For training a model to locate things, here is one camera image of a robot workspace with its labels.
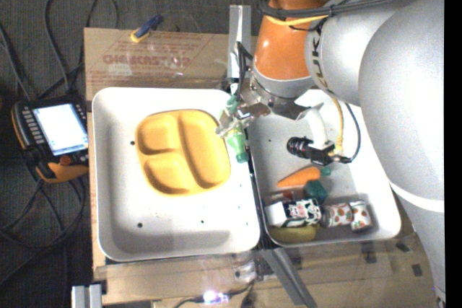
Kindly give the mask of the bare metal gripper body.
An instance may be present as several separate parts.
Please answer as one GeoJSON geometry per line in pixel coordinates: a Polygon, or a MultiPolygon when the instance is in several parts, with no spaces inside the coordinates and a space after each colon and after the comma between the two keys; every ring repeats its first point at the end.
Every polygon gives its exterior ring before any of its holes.
{"type": "Polygon", "coordinates": [[[256,120],[270,113],[293,119],[293,101],[270,94],[254,79],[238,82],[235,95],[238,120],[256,120]]]}

